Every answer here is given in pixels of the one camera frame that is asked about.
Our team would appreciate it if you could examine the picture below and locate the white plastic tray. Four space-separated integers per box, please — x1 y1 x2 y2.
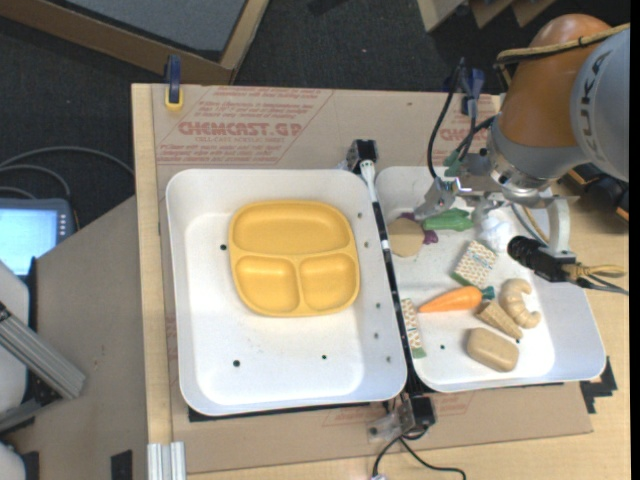
374 165 609 394
164 167 409 417

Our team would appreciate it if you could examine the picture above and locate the tan ice cream cone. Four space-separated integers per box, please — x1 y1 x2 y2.
474 301 524 341

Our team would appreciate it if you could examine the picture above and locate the black cylinder on white bracket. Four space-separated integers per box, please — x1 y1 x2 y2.
507 195 579 283

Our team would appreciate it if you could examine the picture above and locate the beige croissant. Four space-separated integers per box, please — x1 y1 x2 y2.
499 277 543 330

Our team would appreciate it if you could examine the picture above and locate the black block with thin wires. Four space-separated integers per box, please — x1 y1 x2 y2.
399 395 437 430
344 138 379 172

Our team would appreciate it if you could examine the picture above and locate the white patterned packet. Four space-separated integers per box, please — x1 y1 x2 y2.
451 240 499 289
399 297 428 360

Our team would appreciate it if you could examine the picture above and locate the white crumpled wrapper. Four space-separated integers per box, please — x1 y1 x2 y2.
474 215 509 252

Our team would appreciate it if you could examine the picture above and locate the thin black and white rod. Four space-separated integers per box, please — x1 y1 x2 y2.
359 160 417 395

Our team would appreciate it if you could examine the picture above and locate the tan round biscuit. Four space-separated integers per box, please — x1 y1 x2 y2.
387 217 425 258

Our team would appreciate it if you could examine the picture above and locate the brown cardboard board, red print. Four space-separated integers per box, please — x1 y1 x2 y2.
149 85 595 474

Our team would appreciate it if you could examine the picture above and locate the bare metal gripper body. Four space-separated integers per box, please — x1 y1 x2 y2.
452 153 555 205

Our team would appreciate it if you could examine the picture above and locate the green toy vegetable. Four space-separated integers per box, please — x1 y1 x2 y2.
422 207 475 233

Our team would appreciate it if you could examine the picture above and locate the yellow divided plate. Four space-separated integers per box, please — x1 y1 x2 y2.
228 199 361 318

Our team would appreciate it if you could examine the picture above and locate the tan bread loaf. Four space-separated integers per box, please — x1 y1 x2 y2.
466 326 521 373

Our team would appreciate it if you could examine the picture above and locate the orange carrot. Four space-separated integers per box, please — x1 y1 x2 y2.
418 285 496 315

